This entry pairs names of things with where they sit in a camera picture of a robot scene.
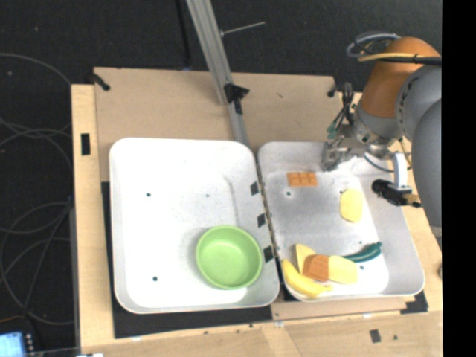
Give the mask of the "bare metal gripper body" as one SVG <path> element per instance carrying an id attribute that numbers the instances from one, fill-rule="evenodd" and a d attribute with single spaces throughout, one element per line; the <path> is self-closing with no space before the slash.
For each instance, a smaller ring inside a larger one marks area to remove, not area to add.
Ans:
<path id="1" fill-rule="evenodd" d="M 390 159 L 389 147 L 391 139 L 383 138 L 367 127 L 341 124 L 339 128 L 334 124 L 327 129 L 327 142 L 325 147 L 334 151 L 345 152 L 345 161 L 354 155 L 371 155 L 379 160 Z"/>

